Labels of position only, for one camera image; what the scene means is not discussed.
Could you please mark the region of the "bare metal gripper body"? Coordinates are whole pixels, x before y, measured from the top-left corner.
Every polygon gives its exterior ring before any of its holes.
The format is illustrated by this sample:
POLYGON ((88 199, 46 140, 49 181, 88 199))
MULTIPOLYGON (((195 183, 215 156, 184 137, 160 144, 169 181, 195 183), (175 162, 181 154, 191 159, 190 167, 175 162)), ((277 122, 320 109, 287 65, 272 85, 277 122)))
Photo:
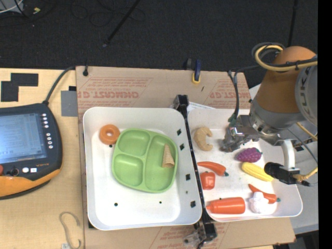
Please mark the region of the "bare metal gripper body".
POLYGON ((277 129, 254 115, 239 115, 237 119, 231 120, 227 129, 226 136, 245 137, 246 143, 249 141, 257 142, 264 140, 275 146, 283 140, 280 133, 282 129, 277 129))

